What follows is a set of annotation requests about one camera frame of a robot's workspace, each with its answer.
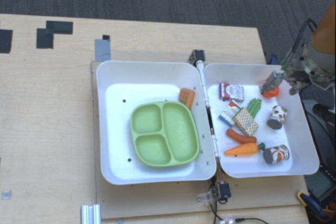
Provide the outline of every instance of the toy tin can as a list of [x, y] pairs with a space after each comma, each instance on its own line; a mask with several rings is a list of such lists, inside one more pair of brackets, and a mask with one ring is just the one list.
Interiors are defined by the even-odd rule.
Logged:
[[266, 148], [263, 157], [268, 164], [280, 163], [289, 159], [289, 150], [285, 145]]
[[272, 113], [267, 121], [267, 125], [272, 129], [281, 129], [287, 116], [287, 109], [280, 105], [275, 105], [272, 109]]

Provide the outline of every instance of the wooden table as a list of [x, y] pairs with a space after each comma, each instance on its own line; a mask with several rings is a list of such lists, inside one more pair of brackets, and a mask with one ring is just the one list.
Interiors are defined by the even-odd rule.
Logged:
[[[54, 35], [53, 49], [37, 49], [36, 29], [46, 28], [47, 20], [73, 22], [73, 34]], [[111, 37], [113, 60], [185, 62], [193, 49], [203, 49], [206, 63], [265, 63], [255, 28], [4, 14], [0, 29], [13, 30], [11, 52], [0, 54], [0, 191], [12, 191], [11, 199], [0, 200], [1, 223], [80, 223], [80, 207], [97, 202], [91, 87], [95, 39]], [[307, 190], [303, 176], [245, 180], [243, 188], [229, 181], [233, 197], [230, 205], [220, 207], [223, 218], [308, 223], [295, 198], [296, 191]], [[278, 201], [269, 202], [265, 193]], [[245, 206], [246, 200], [254, 206]], [[120, 217], [103, 223], [213, 221], [208, 207], [194, 204], [185, 212], [172, 204], [136, 216], [127, 204], [117, 205], [111, 210]], [[141, 206], [146, 205], [144, 198]]]

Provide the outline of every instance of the box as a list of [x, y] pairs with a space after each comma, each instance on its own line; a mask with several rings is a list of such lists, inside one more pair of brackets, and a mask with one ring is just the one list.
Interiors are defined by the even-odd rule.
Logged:
[[[289, 95], [289, 85], [280, 85], [277, 97], [260, 95], [259, 85], [280, 66], [209, 64], [204, 69], [205, 91], [216, 135], [220, 164], [236, 178], [312, 174], [319, 159], [298, 95]], [[224, 156], [223, 152], [237, 145], [225, 135], [227, 128], [218, 116], [227, 106], [218, 97], [218, 86], [226, 81], [244, 87], [246, 107], [253, 98], [262, 100], [255, 120], [259, 128], [254, 136], [267, 147], [285, 144], [291, 158], [277, 165], [268, 165], [262, 152], [253, 156]], [[107, 61], [97, 70], [100, 121], [101, 171], [105, 179], [116, 185], [152, 182], [207, 180], [216, 172], [215, 154], [209, 130], [203, 87], [198, 70], [187, 63]], [[150, 167], [135, 153], [130, 131], [130, 115], [138, 105], [157, 101], [178, 101], [181, 88], [193, 89], [195, 98], [191, 113], [200, 142], [198, 156], [190, 163], [171, 167]], [[288, 117], [282, 129], [267, 126], [271, 108], [282, 105]]]

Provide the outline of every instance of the carrot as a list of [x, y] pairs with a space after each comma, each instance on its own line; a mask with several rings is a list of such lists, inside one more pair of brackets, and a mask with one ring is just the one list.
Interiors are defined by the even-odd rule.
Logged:
[[258, 150], [264, 150], [265, 144], [245, 143], [224, 152], [225, 155], [252, 155]]
[[266, 97], [266, 98], [272, 98], [272, 97], [277, 96], [278, 94], [279, 94], [279, 87], [276, 87], [273, 90], [264, 92], [264, 94], [262, 96]]
[[254, 136], [244, 136], [241, 134], [238, 134], [231, 128], [226, 130], [227, 136], [231, 137], [233, 140], [239, 142], [239, 143], [256, 143], [257, 139]]

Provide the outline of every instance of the green plate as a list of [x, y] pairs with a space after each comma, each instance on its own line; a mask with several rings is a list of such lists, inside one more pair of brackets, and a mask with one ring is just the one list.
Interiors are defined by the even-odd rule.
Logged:
[[136, 154], [150, 166], [188, 163], [200, 150], [193, 116], [179, 102], [138, 106], [131, 114], [131, 133]]

